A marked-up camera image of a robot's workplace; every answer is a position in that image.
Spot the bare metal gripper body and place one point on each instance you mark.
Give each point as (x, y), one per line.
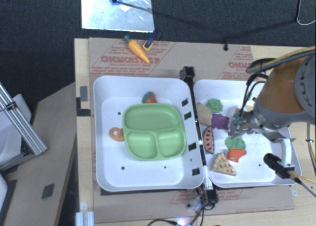
(251, 121)

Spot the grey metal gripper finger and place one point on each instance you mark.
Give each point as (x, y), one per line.
(232, 131)
(241, 132)

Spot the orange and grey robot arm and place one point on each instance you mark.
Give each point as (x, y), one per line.
(281, 89)

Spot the purple grapes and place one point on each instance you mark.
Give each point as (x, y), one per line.
(219, 121)

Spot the orange and green toy vegetable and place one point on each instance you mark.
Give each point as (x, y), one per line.
(235, 149)

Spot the watermelon slice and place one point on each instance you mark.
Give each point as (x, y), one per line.
(209, 141)

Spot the green broccoli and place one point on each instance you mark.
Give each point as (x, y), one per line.
(214, 105)

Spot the tan bread slice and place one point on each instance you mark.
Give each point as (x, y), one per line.
(204, 115)

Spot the thin black and white rod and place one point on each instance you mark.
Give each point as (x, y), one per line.
(197, 126)

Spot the pizza slice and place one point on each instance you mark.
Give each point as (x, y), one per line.
(222, 165)

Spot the white plastic tray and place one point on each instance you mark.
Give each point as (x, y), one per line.
(254, 170)
(116, 170)

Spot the green divided plate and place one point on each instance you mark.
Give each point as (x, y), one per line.
(153, 131)

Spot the red strawberry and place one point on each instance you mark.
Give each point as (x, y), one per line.
(150, 98)

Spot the brown cardboard board red print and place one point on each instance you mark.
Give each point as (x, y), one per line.
(163, 57)

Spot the orange pretzel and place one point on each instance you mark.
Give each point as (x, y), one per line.
(115, 135)

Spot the orange carrot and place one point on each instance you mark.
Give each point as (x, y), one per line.
(138, 49)

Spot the black cylinder on white bracket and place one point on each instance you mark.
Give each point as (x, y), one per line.
(276, 163)

